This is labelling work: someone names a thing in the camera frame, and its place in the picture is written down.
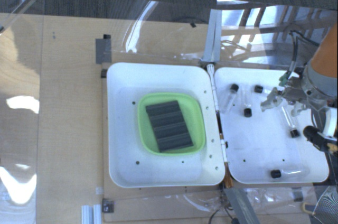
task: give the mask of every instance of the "green basket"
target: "green basket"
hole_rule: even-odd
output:
[[[146,106],[175,100],[179,102],[193,146],[160,152]],[[199,103],[189,95],[173,92],[147,94],[138,103],[137,117],[142,144],[150,153],[168,156],[189,155],[200,151],[205,145],[205,128],[201,108]]]

